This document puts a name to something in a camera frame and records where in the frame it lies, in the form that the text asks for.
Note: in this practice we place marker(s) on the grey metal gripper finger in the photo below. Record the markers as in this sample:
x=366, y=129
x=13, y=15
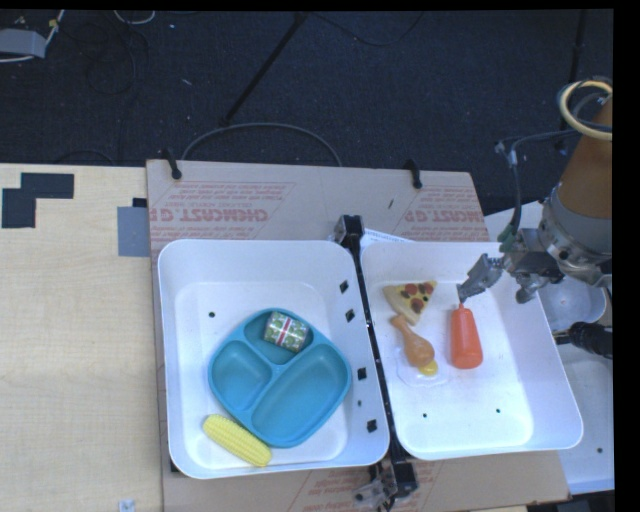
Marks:
x=480, y=277
x=527, y=292

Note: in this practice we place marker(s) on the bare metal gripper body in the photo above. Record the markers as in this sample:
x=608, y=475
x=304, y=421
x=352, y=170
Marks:
x=537, y=257

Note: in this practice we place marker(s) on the orange bottle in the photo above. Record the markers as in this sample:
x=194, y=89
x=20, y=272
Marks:
x=466, y=340

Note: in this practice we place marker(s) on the green and red can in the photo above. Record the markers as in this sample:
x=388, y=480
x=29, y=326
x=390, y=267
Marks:
x=285, y=331

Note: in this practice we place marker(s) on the white toy fried egg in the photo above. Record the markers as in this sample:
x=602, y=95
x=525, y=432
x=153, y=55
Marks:
x=425, y=377

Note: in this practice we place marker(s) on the brown cardboard board, red print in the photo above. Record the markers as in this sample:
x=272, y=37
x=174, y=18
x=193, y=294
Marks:
x=300, y=200

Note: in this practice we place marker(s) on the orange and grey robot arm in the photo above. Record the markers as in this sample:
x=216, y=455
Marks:
x=585, y=165

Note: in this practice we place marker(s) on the white paper sheet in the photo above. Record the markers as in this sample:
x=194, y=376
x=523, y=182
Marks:
x=387, y=236

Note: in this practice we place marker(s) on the black cylinder on white bracket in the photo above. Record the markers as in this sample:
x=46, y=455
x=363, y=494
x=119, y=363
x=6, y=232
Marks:
x=592, y=339

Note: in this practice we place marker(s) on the blue divided plate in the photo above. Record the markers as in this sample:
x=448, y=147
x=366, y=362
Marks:
x=295, y=395

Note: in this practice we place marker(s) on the thin black rod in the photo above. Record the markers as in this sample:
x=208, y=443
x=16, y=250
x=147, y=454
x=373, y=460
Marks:
x=372, y=325

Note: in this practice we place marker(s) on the white plastic tray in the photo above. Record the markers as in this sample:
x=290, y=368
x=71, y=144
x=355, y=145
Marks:
x=200, y=270
x=500, y=390

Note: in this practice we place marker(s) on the toy pizza slice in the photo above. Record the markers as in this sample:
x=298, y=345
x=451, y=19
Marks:
x=407, y=297

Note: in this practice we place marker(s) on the yellow corn cob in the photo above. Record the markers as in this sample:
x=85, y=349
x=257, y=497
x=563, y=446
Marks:
x=235, y=440

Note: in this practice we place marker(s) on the tan toy chicken drumstick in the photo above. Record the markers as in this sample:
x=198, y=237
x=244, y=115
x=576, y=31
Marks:
x=417, y=347

